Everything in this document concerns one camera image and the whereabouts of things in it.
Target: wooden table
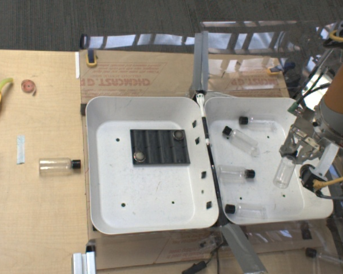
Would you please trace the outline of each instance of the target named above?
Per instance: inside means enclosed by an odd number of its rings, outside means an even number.
[[[0,81],[12,77],[0,105],[0,273],[71,273],[73,253],[88,242],[86,186],[80,174],[43,177],[39,158],[84,161],[81,88],[75,53],[0,50]],[[34,96],[21,90],[31,79]],[[17,136],[25,136],[25,163],[17,164]],[[328,229],[325,241],[333,246]],[[269,273],[342,273],[313,263],[302,250],[260,254]],[[181,273],[191,262],[100,273]],[[216,261],[204,273],[216,273]],[[221,260],[221,273],[241,273],[234,259]]]

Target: white plastic tray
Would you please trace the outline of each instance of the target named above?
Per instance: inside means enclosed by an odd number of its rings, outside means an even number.
[[[256,177],[244,183],[232,183],[219,179],[222,202],[242,204],[243,206],[262,206],[265,217],[238,217],[227,214],[228,219],[236,224],[257,224],[277,221],[320,219],[328,217],[333,211],[331,200],[318,198],[302,186],[299,179],[301,166],[296,171],[286,189],[279,189],[273,184],[273,177],[280,163],[279,153],[286,135],[295,117],[287,112],[293,103],[289,98],[210,98],[205,103],[212,153],[216,167],[233,165],[253,169]],[[238,118],[244,115],[264,114],[272,117],[277,129],[274,132],[251,131],[243,129]],[[259,142],[260,156],[251,157],[234,148],[222,136],[225,126],[237,128]],[[325,195],[330,195],[328,188],[323,188]]]
[[[86,123],[90,212],[97,230],[113,235],[207,228],[216,222],[216,193],[194,101],[101,96],[87,104]],[[185,130],[190,164],[133,165],[131,129]]]

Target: gray carpet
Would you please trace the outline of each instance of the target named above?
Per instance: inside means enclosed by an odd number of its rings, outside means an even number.
[[[0,49],[77,51],[81,34],[194,36],[201,21],[343,20],[343,0],[0,0]]]

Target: black vial cap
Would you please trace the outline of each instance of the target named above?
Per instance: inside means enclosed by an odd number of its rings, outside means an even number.
[[[255,176],[256,176],[255,170],[245,170],[245,177],[247,179],[254,179]]]
[[[236,210],[235,205],[226,204],[226,206],[225,206],[225,212],[226,213],[234,214],[235,210]]]
[[[241,116],[241,117],[239,118],[239,124],[240,124],[240,125],[247,125],[248,122],[249,122],[249,119],[248,119],[247,116]]]
[[[224,128],[222,133],[225,134],[226,136],[230,136],[232,130],[233,129],[231,129],[230,127],[225,126],[225,128]]]
[[[316,257],[316,254],[317,254],[316,249],[307,248],[307,249],[305,250],[305,255],[306,255],[306,257],[315,258],[315,257]]]
[[[81,168],[81,160],[72,160],[71,168]]]

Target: glass vial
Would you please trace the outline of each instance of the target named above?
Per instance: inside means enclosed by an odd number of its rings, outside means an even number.
[[[343,257],[338,257],[338,256],[330,255],[328,253],[318,252],[314,248],[307,248],[305,250],[305,254],[307,257],[318,258],[323,261],[330,262],[334,265],[338,265],[343,269]]]
[[[41,158],[39,160],[40,175],[70,174],[79,168],[81,168],[80,160],[70,158]]]
[[[239,117],[239,125],[255,131],[273,132],[277,129],[276,122],[271,116],[250,115]]]
[[[217,169],[218,177],[235,183],[243,183],[246,179],[253,179],[256,176],[254,170],[247,170],[244,167],[235,167],[235,166],[218,166]]]
[[[281,158],[280,165],[277,168],[273,179],[273,184],[280,189],[288,187],[292,174],[295,170],[296,159],[291,155],[285,155]]]
[[[225,213],[233,214],[237,217],[266,219],[266,209],[262,205],[238,203],[237,205],[227,204]]]
[[[243,132],[226,126],[222,134],[230,140],[232,145],[241,151],[250,154],[253,157],[257,157],[260,154],[258,142],[245,135]]]

